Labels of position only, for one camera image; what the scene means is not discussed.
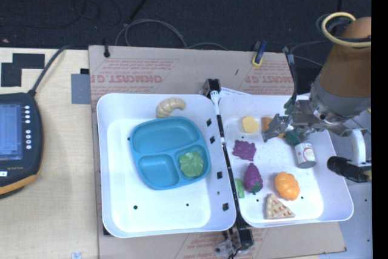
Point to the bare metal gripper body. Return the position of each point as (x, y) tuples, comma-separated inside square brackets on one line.
[(306, 115)]

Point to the black cylinder on white bracket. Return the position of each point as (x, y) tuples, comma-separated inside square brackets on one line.
[(345, 167)]

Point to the small green vegetable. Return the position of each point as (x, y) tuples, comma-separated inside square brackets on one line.
[(239, 188)]

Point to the purple grapes with green stem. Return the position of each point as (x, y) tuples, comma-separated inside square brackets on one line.
[(252, 176)]

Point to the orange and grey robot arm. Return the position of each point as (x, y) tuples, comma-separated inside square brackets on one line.
[(345, 76)]

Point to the beige croissant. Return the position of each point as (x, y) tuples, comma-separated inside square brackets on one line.
[(169, 105)]

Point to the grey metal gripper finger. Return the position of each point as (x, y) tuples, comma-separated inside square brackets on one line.
[(270, 129), (285, 122)]

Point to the flat purple grapes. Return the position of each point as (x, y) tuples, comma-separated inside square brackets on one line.
[(244, 150)]

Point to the yellow round biscuit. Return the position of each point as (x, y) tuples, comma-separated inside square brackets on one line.
[(249, 125)]

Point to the thin black and white rod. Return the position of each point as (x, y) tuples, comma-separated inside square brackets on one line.
[(225, 148)]

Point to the brown cardboard board, red print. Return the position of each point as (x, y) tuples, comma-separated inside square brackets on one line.
[(188, 69)]

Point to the small white can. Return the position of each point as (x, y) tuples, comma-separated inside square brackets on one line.
[(305, 156)]

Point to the orange bread roll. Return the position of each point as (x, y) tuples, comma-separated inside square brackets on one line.
[(287, 186)]

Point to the green lettuce leaf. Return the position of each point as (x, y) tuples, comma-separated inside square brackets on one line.
[(191, 164)]

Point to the beige lattice pie slice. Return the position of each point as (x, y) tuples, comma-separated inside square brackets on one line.
[(276, 209)]

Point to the orange wedge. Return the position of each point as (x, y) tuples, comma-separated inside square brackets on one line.
[(266, 122)]

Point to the blue divided plate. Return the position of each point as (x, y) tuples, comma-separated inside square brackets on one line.
[(163, 136)]

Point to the white plastic tray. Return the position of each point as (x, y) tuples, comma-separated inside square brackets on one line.
[(321, 197), (157, 212)]

